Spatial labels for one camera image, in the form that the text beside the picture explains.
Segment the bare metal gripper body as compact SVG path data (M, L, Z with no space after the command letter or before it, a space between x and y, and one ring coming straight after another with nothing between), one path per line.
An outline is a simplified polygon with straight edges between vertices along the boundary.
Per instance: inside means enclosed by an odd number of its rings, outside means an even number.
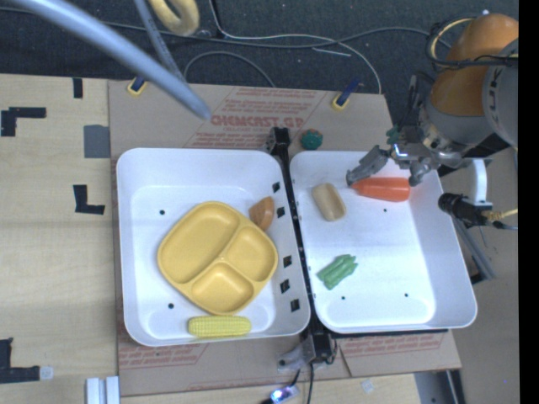
M444 136L433 125L405 125L392 138L392 159L400 167L458 168L464 162L464 145Z

